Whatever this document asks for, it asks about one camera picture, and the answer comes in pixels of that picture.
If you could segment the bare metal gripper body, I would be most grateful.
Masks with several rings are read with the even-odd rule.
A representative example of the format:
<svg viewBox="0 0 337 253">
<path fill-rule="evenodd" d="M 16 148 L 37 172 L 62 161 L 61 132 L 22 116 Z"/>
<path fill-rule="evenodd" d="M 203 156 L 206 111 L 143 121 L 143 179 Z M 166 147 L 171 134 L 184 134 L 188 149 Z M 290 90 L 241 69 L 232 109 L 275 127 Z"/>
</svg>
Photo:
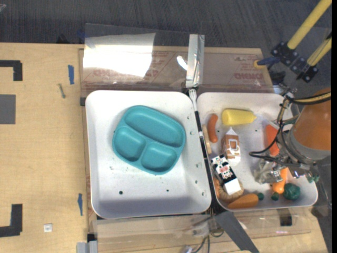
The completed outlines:
<svg viewBox="0 0 337 253">
<path fill-rule="evenodd" d="M 286 167 L 298 167 L 299 157 L 289 153 L 255 153 L 254 157 L 258 159 L 257 167 L 254 169 L 254 179 L 259 184 L 280 182 L 281 171 Z"/>
</svg>

